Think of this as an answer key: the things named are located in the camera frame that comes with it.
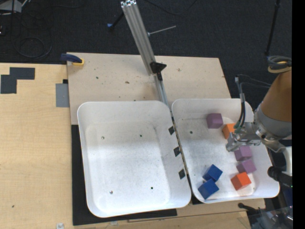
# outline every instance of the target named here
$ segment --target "tripod leg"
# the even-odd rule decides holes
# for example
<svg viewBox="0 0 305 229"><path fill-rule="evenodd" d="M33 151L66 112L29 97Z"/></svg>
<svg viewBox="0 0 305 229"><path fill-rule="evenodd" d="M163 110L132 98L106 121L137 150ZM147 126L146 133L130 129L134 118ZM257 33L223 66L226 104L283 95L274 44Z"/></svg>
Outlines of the tripod leg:
<svg viewBox="0 0 305 229"><path fill-rule="evenodd" d="M113 24L107 24L107 26L108 26L108 28L110 29L110 30L113 30L114 29L114 27L116 26L116 24L117 23L119 23L119 21L121 20L121 18L123 18L123 16L124 16L124 12L122 12L121 14L120 14L120 16L117 18L117 20L113 23Z"/></svg>
<svg viewBox="0 0 305 229"><path fill-rule="evenodd" d="M270 31L270 35L269 35L269 41L268 41L267 49L265 51L266 56L269 56L271 41L272 41L273 33L274 33L274 30L275 30L275 21L276 21L276 17L277 17L277 12L278 12L278 9L281 7L280 1L281 0L276 0L275 11L274 11L274 14L273 14L273 21L272 21L271 31Z"/></svg>

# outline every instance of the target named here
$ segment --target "metal bracket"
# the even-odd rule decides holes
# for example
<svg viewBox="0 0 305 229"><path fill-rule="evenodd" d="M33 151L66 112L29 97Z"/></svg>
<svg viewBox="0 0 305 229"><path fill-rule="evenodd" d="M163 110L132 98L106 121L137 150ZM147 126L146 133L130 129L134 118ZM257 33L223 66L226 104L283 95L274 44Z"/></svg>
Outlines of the metal bracket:
<svg viewBox="0 0 305 229"><path fill-rule="evenodd" d="M63 223L57 223L56 229L64 229Z"/></svg>
<svg viewBox="0 0 305 229"><path fill-rule="evenodd" d="M152 69L153 73L160 73L162 70L164 70L164 68L166 67L166 64L151 62L150 66L151 66L151 69Z"/></svg>

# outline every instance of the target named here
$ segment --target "blue cube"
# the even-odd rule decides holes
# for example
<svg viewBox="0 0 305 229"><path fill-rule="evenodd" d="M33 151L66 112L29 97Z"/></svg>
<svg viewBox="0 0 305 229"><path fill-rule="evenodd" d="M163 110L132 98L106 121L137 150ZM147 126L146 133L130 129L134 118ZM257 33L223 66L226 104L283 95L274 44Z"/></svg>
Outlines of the blue cube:
<svg viewBox="0 0 305 229"><path fill-rule="evenodd" d="M215 182L210 179L206 182L204 182L199 188L198 191L202 195L204 199L207 199L212 195L213 193L217 192L219 190L219 187L215 184Z"/></svg>
<svg viewBox="0 0 305 229"><path fill-rule="evenodd" d="M211 165L210 168L203 175L203 179L205 179L206 181L212 179L214 182L216 182L222 173L223 171L217 166Z"/></svg>

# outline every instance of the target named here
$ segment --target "metal pole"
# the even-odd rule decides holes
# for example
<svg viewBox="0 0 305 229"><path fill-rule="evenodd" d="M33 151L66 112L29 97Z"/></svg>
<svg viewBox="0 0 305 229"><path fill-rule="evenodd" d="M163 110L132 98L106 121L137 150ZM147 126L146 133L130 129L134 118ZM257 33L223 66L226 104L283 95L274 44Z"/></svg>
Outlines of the metal pole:
<svg viewBox="0 0 305 229"><path fill-rule="evenodd" d="M268 41L267 49L265 51L265 55L267 55L267 56L269 56L271 41L272 41L273 33L275 30L275 21L276 21L276 17L277 17L277 12L278 12L278 9L281 7L280 1L281 0L276 0L276 3L275 3L275 11L273 14L273 21L272 21L271 31L270 31L270 35L269 35L269 41Z"/></svg>
<svg viewBox="0 0 305 229"><path fill-rule="evenodd" d="M156 59L153 54L153 49L150 44L144 23L142 21L137 2L136 0L127 0L125 2L121 2L121 7L130 30L132 31L133 38L146 67L146 71L149 75L152 75L154 73L151 68L151 63L156 62ZM161 101L168 106L161 72L154 74L154 80L156 82Z"/></svg>

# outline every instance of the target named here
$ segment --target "white bin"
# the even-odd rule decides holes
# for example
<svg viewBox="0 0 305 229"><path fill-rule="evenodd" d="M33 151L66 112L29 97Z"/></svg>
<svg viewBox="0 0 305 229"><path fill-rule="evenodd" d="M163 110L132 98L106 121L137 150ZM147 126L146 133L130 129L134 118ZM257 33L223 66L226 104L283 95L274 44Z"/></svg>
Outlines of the white bin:
<svg viewBox="0 0 305 229"><path fill-rule="evenodd" d="M98 217L180 208L191 199L169 108L159 101L78 109L87 204Z"/></svg>
<svg viewBox="0 0 305 229"><path fill-rule="evenodd" d="M253 121L253 111L246 103L246 122ZM209 129L206 117L221 113L224 124L236 123L240 111L240 99L178 99L172 105L173 116L182 146L193 194L203 203L216 203L251 198L273 198L279 193L279 183L267 174L272 166L269 154L263 144L250 146L252 161L257 170L249 174L251 184L238 191L231 178L238 174L234 152L225 148L227 140L222 127ZM202 176L214 164L223 171L216 185L219 190L207 199L198 191L203 183Z"/></svg>

